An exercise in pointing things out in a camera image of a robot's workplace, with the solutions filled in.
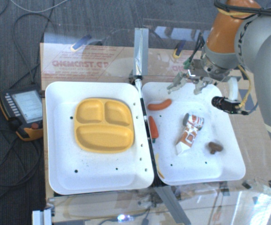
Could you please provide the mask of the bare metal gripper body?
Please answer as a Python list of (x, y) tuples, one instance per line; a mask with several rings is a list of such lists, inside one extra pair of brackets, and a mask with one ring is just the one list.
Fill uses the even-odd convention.
[(229, 69), (223, 69), (216, 64), (202, 59), (193, 59), (188, 67), (191, 77), (202, 79), (209, 77), (210, 79), (223, 81), (230, 73)]

